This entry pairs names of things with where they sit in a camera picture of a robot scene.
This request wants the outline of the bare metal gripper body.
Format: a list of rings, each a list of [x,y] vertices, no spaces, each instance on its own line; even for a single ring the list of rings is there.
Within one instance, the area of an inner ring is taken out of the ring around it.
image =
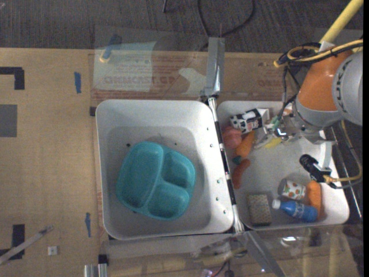
[[[306,139],[312,144],[321,144],[326,141],[322,131],[310,124],[305,124],[294,116],[282,116],[277,118],[272,126],[272,132],[282,142],[292,142],[297,139]]]

